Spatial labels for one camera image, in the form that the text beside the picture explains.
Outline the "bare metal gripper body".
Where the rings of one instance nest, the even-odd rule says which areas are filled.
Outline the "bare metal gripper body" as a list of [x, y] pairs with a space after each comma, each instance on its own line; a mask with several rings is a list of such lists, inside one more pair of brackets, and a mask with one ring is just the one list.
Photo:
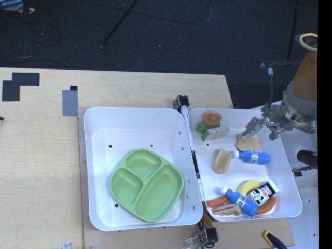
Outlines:
[[291, 131], [293, 128], [312, 134], [317, 131], [315, 118], [309, 117], [296, 109], [288, 100], [280, 104], [264, 105], [264, 124], [273, 134]]

